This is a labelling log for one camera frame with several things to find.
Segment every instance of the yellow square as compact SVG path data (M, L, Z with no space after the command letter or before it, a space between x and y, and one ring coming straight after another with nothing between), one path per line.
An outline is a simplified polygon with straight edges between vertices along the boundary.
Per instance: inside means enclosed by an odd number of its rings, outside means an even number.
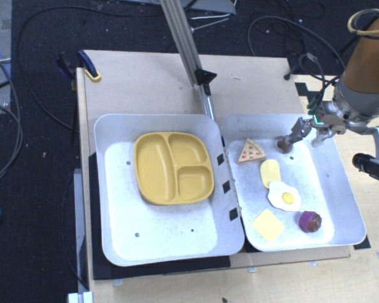
M276 239L285 229L281 221L268 209L256 217L251 225L268 242Z

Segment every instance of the egg yolk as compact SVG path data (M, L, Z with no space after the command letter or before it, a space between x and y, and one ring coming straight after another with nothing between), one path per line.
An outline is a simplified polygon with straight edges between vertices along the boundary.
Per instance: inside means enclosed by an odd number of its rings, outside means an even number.
M289 192L284 192L282 193L282 200L285 202L287 205L291 205L294 201L293 195Z

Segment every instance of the toy pizza slice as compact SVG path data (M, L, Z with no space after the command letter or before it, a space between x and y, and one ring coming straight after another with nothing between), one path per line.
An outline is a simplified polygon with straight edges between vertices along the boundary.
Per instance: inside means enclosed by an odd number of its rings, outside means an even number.
M255 141L247 138L241 151L238 163L250 162L265 158L264 149Z

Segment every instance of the robotic hand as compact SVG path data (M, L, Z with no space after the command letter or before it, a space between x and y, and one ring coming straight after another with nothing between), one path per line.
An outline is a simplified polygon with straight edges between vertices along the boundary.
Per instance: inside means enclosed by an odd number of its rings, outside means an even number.
M350 32L360 35L345 71L335 84L331 101L319 101L310 120L298 119L292 133L278 142L284 153L292 150L293 143L302 140L316 128L313 146L320 146L327 138L351 130L358 134L371 134L375 139L376 158L362 153L356 154L352 163L360 171L379 180L379 127L369 128L368 123L379 116L379 18L367 31L356 30L356 20L368 12L360 11L348 22Z

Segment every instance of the wooden table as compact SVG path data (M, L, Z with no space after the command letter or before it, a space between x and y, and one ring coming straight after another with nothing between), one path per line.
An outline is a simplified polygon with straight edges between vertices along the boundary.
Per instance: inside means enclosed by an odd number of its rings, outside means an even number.
M230 257L229 269L127 278L121 286L114 286L112 280L94 280L88 157L95 152L95 121L108 113L199 114L202 108L178 54L86 53L102 75L99 82L92 82L77 69L88 285L95 303L379 302L379 182L351 163L358 152L374 155L375 144L372 137L352 132L336 136L336 142L371 248L239 252ZM298 96L294 82L306 83L309 90L320 89L320 83L309 76L285 81L286 59L200 57L205 69L218 74L210 86L219 125L233 113L304 113L306 100ZM373 125L379 125L379 118Z

